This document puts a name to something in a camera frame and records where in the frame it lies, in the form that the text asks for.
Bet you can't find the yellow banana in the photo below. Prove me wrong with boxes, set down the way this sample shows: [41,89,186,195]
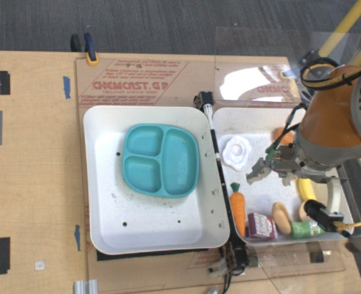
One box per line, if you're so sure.
[296,178,317,202]

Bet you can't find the black block with thin wires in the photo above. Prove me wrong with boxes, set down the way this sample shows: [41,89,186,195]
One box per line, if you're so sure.
[193,91,216,110]
[225,240,250,270]

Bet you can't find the orange carrot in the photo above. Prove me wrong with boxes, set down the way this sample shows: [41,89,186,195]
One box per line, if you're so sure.
[229,182,247,238]

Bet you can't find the orange round toy food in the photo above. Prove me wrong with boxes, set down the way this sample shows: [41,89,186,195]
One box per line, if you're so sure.
[273,127,296,147]

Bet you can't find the black cylinder on white bracket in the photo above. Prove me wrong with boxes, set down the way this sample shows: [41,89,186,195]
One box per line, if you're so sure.
[303,176,345,233]

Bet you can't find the thin black and white rod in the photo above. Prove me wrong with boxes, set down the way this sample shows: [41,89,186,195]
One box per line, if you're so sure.
[202,102,246,245]

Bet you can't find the white plastic tray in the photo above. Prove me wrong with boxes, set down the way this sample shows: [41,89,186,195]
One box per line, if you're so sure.
[83,104,231,255]
[212,107,355,246]

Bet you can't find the tan bread roll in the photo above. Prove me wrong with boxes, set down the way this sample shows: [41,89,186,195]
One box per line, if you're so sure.
[271,202,293,236]

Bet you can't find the white fried egg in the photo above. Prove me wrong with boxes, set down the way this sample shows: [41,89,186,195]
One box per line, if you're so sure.
[221,135,253,172]

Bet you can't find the beige round biscuit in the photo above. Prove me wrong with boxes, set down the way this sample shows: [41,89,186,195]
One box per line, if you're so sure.
[299,200,313,222]

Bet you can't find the green bottle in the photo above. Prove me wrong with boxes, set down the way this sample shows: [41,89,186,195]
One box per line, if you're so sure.
[290,220,326,239]

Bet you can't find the pink carton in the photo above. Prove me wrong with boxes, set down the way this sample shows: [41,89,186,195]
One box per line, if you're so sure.
[246,212,279,239]

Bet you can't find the brown cardboard board red print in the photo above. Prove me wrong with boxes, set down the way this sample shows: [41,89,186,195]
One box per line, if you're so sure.
[75,53,356,294]

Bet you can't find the blue divided plate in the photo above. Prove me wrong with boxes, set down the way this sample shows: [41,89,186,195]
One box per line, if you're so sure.
[121,123,200,199]

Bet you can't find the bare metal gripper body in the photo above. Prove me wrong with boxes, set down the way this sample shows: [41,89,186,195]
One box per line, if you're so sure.
[270,145,335,184]

